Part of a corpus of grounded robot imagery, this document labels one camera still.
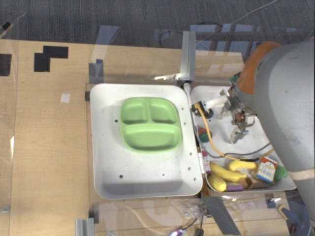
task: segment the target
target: yellow banana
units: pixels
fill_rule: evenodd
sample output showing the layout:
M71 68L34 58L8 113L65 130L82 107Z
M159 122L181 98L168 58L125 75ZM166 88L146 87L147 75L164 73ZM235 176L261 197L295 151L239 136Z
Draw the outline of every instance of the yellow banana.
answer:
M256 170L257 166L254 162L244 162L244 161L239 161L239 160L233 160L228 164L228 170L229 171L236 171L239 168L247 168L250 170Z
M211 174L207 177L207 179L211 187L213 187L216 191L226 191L226 182L221 177Z
M236 182L241 178L245 178L246 174L240 174L238 172L228 171L220 165L211 162L210 163L211 173L216 174L225 181Z

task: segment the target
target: metal bracket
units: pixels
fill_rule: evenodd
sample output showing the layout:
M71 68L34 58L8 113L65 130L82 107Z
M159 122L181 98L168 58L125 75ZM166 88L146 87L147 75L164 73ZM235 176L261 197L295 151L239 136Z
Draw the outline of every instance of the metal bracket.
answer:
M76 236L95 236L94 218L77 219L75 222Z
M184 31L182 44L182 61L180 81L193 81L195 79L196 60L196 32Z

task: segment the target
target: white wire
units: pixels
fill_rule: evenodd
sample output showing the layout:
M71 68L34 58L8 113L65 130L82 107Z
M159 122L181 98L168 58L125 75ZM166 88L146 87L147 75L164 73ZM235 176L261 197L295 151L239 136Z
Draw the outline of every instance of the white wire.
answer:
M213 34L217 33L218 31L220 31L220 30L222 30L222 29L224 29L224 28L226 28L226 27L229 27L229 26L231 26L231 25L234 24L234 23L237 23L238 21L240 21L240 20L246 18L247 16L251 15L252 13L254 13L254 12L260 10L260 9L263 9L263 8L265 8L265 7L267 7L267 6L270 6L270 5L272 5L273 3L277 2L277 1L279 1L279 0L273 0L273 1L270 2L270 3L267 3L267 4L265 4L265 5L263 5L263 6L259 7L259 8L257 8L257 9L255 9L255 10L252 10L251 12L249 12L249 13L247 13L246 15L240 17L239 19L233 21L232 23L227 24L227 25L225 25L224 27L221 27L221 28L215 30L213 33L211 33L210 35L208 35L207 37L205 37L204 39L202 39L200 42L198 42L198 43L196 44L196 46L200 45L203 41L207 40L209 37L211 37Z

